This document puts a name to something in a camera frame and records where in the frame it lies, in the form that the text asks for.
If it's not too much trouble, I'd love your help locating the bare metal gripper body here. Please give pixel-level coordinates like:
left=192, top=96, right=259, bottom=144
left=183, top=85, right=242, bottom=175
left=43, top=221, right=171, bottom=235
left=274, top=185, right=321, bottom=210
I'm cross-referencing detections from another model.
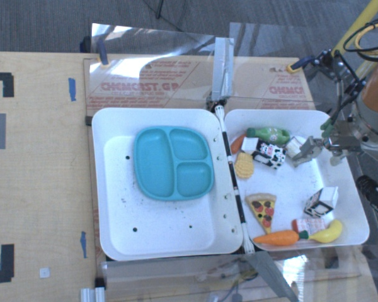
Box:
left=321, top=119, right=378, bottom=162

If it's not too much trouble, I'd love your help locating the small white carton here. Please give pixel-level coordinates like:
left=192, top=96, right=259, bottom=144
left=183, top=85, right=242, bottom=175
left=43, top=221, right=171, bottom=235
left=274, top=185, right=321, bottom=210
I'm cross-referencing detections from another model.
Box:
left=284, top=135, right=307, bottom=159

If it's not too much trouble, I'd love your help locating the cow print white carton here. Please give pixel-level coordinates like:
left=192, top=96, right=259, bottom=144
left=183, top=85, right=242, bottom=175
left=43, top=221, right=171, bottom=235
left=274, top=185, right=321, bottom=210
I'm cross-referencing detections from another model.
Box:
left=240, top=136, right=288, bottom=171

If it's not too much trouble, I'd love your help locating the white plastic tray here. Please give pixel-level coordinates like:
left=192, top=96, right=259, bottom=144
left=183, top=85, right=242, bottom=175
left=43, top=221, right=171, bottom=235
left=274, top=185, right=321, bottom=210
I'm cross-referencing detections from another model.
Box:
left=223, top=108, right=370, bottom=252
left=91, top=107, right=244, bottom=262

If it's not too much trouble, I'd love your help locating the green plastic bottle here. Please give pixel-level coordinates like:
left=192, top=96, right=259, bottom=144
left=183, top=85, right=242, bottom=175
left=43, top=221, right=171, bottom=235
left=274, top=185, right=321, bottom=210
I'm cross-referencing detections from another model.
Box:
left=246, top=126, right=291, bottom=147

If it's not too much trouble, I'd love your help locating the black and white carton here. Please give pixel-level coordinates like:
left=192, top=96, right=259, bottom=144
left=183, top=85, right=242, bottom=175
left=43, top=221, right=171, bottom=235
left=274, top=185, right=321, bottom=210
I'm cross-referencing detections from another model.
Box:
left=303, top=186, right=340, bottom=219

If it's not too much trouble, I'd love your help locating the yellow biscuit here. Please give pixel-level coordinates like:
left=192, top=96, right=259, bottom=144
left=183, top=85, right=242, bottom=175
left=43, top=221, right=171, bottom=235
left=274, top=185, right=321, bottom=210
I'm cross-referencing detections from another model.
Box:
left=234, top=152, right=255, bottom=180

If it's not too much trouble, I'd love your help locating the pink and white bottle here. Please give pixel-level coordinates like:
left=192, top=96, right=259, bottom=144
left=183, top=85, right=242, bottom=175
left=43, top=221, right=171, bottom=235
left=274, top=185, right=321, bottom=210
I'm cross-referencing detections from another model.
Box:
left=291, top=218, right=326, bottom=235

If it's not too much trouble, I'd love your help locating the small orange carrot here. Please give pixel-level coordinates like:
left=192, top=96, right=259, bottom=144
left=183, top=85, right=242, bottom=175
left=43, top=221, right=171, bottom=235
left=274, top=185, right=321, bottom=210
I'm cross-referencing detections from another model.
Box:
left=230, top=133, right=248, bottom=155

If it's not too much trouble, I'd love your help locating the pizza slice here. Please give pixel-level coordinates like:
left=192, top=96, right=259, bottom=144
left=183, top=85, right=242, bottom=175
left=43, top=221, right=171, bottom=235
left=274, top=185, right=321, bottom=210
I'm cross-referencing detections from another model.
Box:
left=244, top=193, right=278, bottom=235

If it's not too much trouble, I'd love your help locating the yellow banana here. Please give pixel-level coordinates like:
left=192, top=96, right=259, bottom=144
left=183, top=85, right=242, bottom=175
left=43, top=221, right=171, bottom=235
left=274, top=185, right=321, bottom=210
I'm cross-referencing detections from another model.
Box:
left=307, top=219, right=344, bottom=244

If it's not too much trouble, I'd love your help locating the thin black and white rod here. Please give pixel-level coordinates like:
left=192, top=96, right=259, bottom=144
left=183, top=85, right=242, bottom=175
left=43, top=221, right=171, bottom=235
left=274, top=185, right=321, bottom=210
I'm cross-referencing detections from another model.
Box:
left=214, top=104, right=256, bottom=255

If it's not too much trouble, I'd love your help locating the large orange carrot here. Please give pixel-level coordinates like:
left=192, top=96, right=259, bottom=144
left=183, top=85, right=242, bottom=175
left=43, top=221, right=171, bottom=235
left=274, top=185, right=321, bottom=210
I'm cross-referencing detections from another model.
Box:
left=252, top=229, right=310, bottom=247

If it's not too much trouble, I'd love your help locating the blue divided plate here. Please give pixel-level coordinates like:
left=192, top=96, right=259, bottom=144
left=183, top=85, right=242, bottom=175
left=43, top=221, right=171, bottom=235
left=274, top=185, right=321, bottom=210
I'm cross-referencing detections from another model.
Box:
left=133, top=125, right=215, bottom=201

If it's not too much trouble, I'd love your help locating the brown cardboard board red print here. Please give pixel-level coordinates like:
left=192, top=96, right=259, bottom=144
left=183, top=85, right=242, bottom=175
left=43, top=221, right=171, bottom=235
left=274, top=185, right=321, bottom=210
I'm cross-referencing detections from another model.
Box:
left=83, top=53, right=364, bottom=282

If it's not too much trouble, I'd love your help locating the black cylinder on white bracket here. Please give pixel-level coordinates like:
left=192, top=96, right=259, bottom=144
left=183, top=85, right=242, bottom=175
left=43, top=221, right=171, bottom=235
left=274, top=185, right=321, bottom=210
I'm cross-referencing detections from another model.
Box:
left=355, top=174, right=378, bottom=216

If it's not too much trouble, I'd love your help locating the black block with thin wires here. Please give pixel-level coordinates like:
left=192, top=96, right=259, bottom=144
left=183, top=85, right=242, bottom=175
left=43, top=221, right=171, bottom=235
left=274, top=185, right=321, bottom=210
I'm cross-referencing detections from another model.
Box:
left=205, top=95, right=230, bottom=111

